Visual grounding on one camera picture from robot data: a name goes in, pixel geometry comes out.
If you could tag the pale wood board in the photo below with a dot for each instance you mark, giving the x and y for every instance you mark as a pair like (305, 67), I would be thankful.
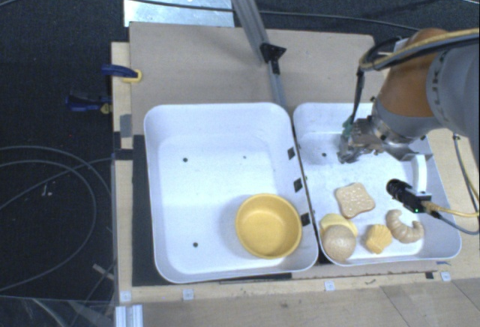
(210, 66)

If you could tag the beige croissant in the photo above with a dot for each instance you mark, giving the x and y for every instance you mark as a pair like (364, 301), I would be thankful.
(403, 231)

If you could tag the round beige bread roll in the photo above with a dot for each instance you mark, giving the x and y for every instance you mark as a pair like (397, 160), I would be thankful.
(338, 244)

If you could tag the yellow bowl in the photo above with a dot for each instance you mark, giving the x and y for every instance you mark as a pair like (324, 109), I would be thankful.
(268, 226)

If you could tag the white plastic tray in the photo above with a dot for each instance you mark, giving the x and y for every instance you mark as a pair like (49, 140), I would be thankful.
(322, 175)
(210, 183)

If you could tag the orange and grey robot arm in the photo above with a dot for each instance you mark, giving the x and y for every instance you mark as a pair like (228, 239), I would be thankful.
(408, 93)

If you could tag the yellow shell-shaped biscuit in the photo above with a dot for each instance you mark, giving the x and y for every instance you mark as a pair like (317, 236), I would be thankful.
(377, 239)

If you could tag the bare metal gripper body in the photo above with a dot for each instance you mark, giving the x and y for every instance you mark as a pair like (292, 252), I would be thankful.
(371, 136)

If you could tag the black cylinder on white bracket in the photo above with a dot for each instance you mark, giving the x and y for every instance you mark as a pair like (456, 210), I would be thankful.
(407, 196)

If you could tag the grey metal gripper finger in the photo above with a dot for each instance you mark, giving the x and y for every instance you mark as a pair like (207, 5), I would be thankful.
(355, 155)
(343, 153)

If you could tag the tan toast slice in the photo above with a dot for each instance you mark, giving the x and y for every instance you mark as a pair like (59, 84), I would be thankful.
(354, 200)

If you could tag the yellow cheese wedge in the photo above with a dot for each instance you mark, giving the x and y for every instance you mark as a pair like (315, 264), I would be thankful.
(332, 220)

